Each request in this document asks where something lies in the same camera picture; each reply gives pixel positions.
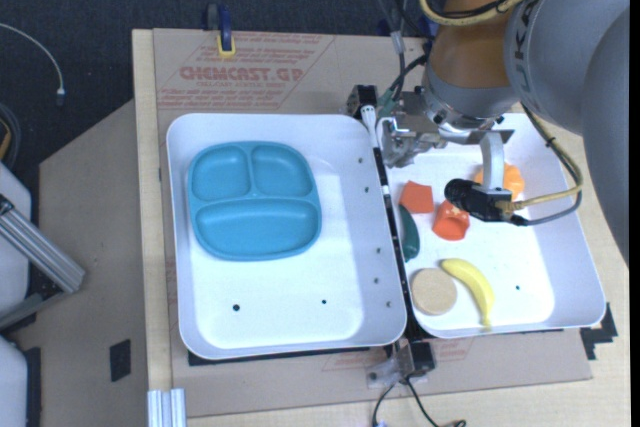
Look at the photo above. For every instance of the blue divided plate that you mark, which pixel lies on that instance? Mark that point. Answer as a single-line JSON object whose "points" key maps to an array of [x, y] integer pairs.
{"points": [[255, 205]]}

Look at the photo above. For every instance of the black cylinder on white bracket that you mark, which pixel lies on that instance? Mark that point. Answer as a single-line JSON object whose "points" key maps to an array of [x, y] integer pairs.
{"points": [[475, 197]]}

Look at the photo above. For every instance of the yellow banana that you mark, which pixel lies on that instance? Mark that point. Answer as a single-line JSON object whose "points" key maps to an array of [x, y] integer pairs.
{"points": [[475, 287]]}

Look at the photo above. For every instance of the orange toy pumpkin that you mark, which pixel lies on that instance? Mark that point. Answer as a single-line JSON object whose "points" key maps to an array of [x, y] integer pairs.
{"points": [[515, 180]]}

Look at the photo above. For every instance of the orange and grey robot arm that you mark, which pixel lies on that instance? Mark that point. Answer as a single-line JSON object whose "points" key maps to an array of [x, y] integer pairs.
{"points": [[560, 45]]}

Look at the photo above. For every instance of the brown cardboard board, red print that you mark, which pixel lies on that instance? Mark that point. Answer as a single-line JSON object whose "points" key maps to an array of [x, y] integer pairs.
{"points": [[250, 65]]}

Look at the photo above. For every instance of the white plastic tray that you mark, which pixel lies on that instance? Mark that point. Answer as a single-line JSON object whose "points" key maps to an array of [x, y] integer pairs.
{"points": [[540, 265], [280, 310]]}

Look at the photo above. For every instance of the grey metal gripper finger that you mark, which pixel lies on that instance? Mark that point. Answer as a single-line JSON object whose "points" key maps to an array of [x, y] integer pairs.
{"points": [[408, 155], [390, 147]]}

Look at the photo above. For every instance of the orange toy wedge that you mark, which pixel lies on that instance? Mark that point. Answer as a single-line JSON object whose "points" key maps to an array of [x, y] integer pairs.
{"points": [[416, 197]]}

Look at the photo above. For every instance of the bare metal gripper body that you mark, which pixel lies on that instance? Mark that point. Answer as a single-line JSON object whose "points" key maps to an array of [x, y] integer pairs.
{"points": [[422, 127]]}

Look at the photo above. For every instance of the green toy pepper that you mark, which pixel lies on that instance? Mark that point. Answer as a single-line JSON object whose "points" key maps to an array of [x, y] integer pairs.
{"points": [[410, 235]]}

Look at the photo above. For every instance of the tan round biscuit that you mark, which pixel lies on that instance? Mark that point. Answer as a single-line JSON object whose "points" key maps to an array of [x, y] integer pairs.
{"points": [[433, 291]]}

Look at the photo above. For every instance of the orange toy cup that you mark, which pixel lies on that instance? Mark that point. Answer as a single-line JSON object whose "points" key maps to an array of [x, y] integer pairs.
{"points": [[450, 224]]}

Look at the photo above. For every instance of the thin black and white rod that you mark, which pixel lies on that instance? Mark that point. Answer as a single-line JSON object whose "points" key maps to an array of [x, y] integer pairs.
{"points": [[385, 187]]}

